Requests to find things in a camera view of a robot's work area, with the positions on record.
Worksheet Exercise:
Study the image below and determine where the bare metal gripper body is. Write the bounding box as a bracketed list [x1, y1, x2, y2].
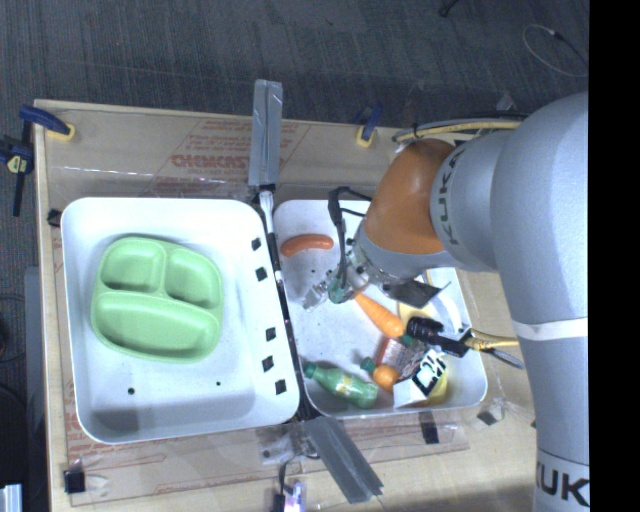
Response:
[325, 245, 382, 305]

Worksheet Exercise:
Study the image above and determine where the brown cardboard board red print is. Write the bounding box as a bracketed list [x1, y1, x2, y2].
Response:
[41, 107, 502, 502]

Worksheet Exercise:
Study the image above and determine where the green divided plate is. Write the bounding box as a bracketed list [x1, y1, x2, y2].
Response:
[89, 235, 225, 364]

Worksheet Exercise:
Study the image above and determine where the short orange carrot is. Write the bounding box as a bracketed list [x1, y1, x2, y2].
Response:
[360, 356, 401, 393]

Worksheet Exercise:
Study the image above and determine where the red and white packet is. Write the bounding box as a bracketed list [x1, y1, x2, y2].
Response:
[376, 336, 427, 382]

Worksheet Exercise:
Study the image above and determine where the yellow banana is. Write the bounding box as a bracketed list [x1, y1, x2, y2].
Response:
[423, 363, 450, 407]

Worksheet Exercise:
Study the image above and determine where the orange sausage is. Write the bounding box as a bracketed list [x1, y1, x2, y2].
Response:
[279, 233, 335, 259]

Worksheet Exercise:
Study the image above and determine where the white carton black print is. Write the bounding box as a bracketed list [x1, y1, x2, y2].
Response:
[392, 349, 448, 410]

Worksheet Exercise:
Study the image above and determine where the long orange carrot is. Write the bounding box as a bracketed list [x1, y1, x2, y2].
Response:
[354, 292, 407, 339]

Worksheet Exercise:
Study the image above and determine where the white plastic tray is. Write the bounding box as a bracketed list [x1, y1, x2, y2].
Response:
[59, 196, 302, 446]
[272, 198, 489, 420]

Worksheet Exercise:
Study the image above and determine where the black cylinder on white bracket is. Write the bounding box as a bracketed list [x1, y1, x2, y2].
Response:
[405, 268, 474, 359]

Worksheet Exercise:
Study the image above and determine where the green plastic bottle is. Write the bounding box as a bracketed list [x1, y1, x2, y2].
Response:
[302, 361, 380, 411]

